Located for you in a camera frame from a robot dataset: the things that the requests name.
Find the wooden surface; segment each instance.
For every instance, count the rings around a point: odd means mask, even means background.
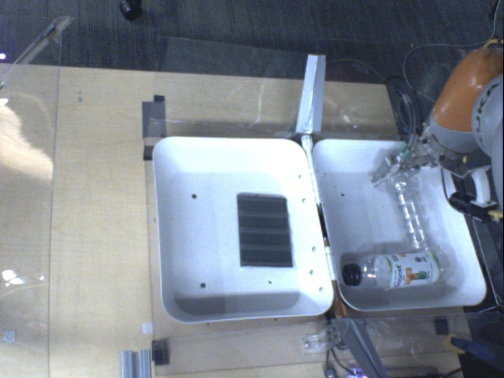
[[[6,65],[0,65],[0,72]],[[48,374],[56,68],[0,90],[0,375]],[[6,281],[12,271],[20,281]]]
[[[260,121],[287,124],[295,115],[300,91],[299,81],[61,69],[50,255],[51,378],[116,378],[120,352],[149,348],[155,332],[178,332],[183,338],[188,332],[212,331],[173,323],[155,324],[151,330],[158,311],[152,295],[141,102],[152,101],[154,94],[165,95],[174,119],[191,122],[200,116],[216,122],[224,117],[227,122],[236,116],[247,128],[255,128]],[[327,83],[324,106],[331,108],[326,130],[385,134],[395,130],[381,86]],[[281,335],[272,339],[279,349],[297,346],[283,343]],[[197,370],[212,365],[201,345],[188,343],[177,372],[190,370],[195,359]],[[281,356],[279,352],[272,361],[275,366],[201,373],[193,367],[182,376],[323,376],[320,355],[297,365],[281,365],[285,364]],[[347,352],[342,359],[351,362]],[[458,366],[454,353],[447,352],[384,362],[432,366],[443,372]]]

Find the clear acrylic panel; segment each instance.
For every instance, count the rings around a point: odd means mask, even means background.
[[[157,63],[154,91],[165,97],[166,135],[294,135],[307,54],[172,37],[158,43],[165,55]],[[397,139],[376,71],[351,57],[327,66],[322,134]],[[152,122],[156,128],[160,120]]]
[[[6,377],[49,375],[59,33],[69,22],[0,16],[0,370]]]

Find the gray carpet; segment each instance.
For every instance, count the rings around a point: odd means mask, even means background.
[[[329,79],[381,81],[402,74],[412,47],[485,41],[495,2],[144,0],[143,16],[127,22],[119,1],[0,0],[0,15],[20,16],[27,34],[33,17],[74,17],[63,65],[301,78],[304,54],[324,53]],[[408,70],[436,49],[414,51]]]

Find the black bottle cap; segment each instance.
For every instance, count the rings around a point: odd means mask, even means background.
[[[350,263],[343,266],[343,281],[347,286],[358,286],[362,280],[362,271],[359,265]]]

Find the plastic bottle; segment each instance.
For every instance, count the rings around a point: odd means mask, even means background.
[[[377,254],[343,266],[343,282],[355,287],[390,290],[442,283],[447,277],[447,258],[440,251]]]
[[[398,218],[404,224],[406,241],[411,250],[429,248],[426,222],[422,217],[419,183],[413,171],[401,171],[388,180],[387,189],[398,206]]]

